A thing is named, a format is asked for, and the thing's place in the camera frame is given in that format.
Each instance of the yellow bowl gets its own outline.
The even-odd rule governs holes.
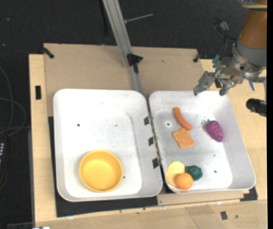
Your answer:
[[[113,153],[106,150],[94,150],[82,158],[79,175],[88,189],[101,193],[109,192],[121,183],[123,167]]]

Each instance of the black clamp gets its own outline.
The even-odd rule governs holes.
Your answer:
[[[52,59],[53,57],[55,57],[54,54],[52,54],[52,53],[51,53],[47,48],[45,48],[45,47],[40,47],[40,48],[38,49],[38,53],[47,54],[51,59]]]
[[[129,53],[127,55],[127,59],[128,59],[129,66],[133,66],[134,72],[138,73],[139,71],[138,71],[137,65],[140,61],[142,61],[143,57]]]

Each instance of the purple grapes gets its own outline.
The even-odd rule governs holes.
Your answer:
[[[223,133],[220,124],[217,121],[208,120],[208,124],[206,124],[205,129],[214,140],[222,142]]]

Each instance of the toy bread slice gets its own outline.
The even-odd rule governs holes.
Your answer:
[[[189,135],[188,131],[184,128],[174,131],[172,133],[173,138],[177,141],[179,147],[181,149],[185,149],[187,147],[191,147],[194,145],[194,140]]]

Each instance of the toy food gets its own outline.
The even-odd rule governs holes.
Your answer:
[[[185,172],[189,173],[194,181],[199,180],[203,176],[202,169],[197,166],[186,166]]]
[[[192,129],[192,125],[189,124],[182,116],[181,109],[179,107],[175,107],[173,109],[175,118],[180,123],[182,127],[184,127],[187,131],[190,131]]]
[[[191,147],[194,145],[194,140],[189,135],[188,131],[185,128],[181,128],[178,131],[174,131],[172,133],[173,138],[177,141],[179,147],[181,149],[185,149],[187,147]]]
[[[166,171],[166,181],[173,185],[176,186],[176,178],[179,174],[184,173],[185,172],[185,165],[179,161],[174,161],[172,162]]]
[[[220,124],[217,121],[208,120],[208,123],[205,125],[205,129],[213,139],[215,139],[218,142],[222,142],[223,133]]]
[[[193,178],[188,173],[181,173],[177,176],[175,182],[178,188],[187,190],[192,187]]]

